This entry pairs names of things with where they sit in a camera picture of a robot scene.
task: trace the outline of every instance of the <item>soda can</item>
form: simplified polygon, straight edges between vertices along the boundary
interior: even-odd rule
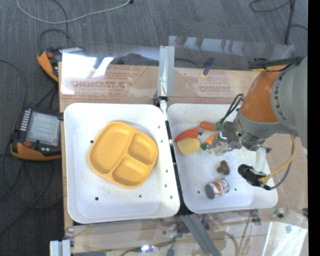
[[[226,179],[222,178],[205,185],[204,190],[208,198],[214,199],[229,192],[230,187]]]

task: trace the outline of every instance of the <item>carrot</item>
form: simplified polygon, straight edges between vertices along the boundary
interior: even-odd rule
[[[200,127],[207,131],[216,131],[216,124],[211,122],[202,121],[200,122]]]
[[[199,130],[197,128],[184,130],[177,137],[175,137],[174,142],[178,142],[184,138],[196,138],[199,135]]]

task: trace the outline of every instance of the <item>yellow plate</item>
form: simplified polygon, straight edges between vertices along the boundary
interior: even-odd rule
[[[114,121],[93,141],[88,161],[97,174],[110,182],[136,188],[149,176],[158,154],[152,138],[127,123]]]

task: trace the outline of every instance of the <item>orange and black controller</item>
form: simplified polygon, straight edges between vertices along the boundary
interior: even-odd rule
[[[59,82],[58,63],[62,61],[63,53],[83,55],[83,48],[80,46],[69,48],[49,47],[36,56],[40,67],[56,82]]]
[[[40,108],[23,108],[11,133],[14,157],[30,161],[61,158],[60,113]]]

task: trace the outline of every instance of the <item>display screen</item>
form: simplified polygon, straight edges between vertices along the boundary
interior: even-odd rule
[[[58,146],[60,120],[54,116],[40,112],[32,112],[26,140],[40,141],[42,144]]]

